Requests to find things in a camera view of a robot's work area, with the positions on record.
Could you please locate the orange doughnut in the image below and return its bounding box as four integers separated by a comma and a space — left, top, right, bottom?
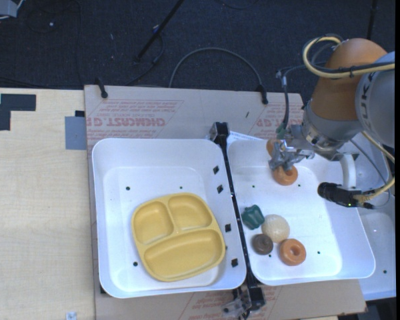
279, 238, 307, 267
265, 139, 281, 157
271, 165, 299, 187

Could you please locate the white plastic tray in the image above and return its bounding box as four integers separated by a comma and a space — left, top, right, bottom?
91, 137, 247, 299
227, 138, 377, 287

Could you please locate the thin black rod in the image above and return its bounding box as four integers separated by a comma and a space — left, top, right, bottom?
219, 134, 256, 290

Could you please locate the black block with thin wires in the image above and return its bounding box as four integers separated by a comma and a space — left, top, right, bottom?
209, 121, 230, 143
221, 286, 266, 317

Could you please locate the black cylinder on white bracket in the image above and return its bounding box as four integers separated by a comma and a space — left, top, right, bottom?
317, 153, 364, 209

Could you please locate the white printed paper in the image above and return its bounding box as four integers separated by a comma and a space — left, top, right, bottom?
227, 131, 268, 143

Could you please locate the cream round bread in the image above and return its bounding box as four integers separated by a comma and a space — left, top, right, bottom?
261, 213, 291, 244

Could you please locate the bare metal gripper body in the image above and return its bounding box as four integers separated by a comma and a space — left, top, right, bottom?
282, 124, 347, 161

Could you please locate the brown cardboard board red print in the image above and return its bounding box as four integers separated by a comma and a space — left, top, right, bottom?
83, 84, 368, 320

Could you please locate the green bell pepper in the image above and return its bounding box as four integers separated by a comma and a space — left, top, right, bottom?
241, 204, 265, 231

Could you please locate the yellow divided plate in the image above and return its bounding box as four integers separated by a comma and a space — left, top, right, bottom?
131, 192, 227, 283

